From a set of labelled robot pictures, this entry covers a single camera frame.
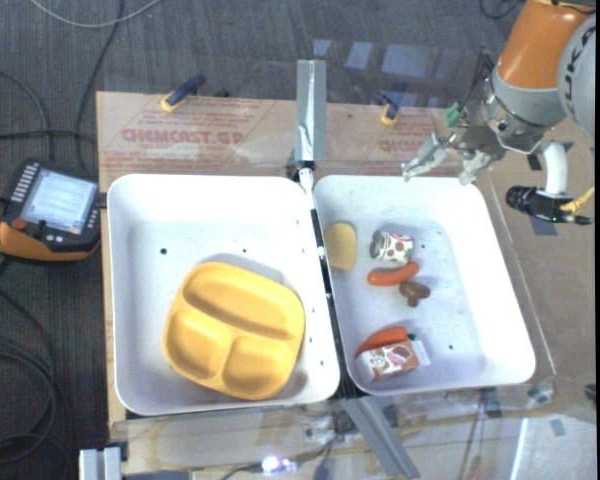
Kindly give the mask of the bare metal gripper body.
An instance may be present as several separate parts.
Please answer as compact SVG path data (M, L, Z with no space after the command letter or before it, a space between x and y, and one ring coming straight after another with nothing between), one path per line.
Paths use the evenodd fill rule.
M449 144L465 156L482 153L494 160L507 151L533 153L546 131L545 126L511 113L497 98L454 103L447 109L447 128L451 130Z

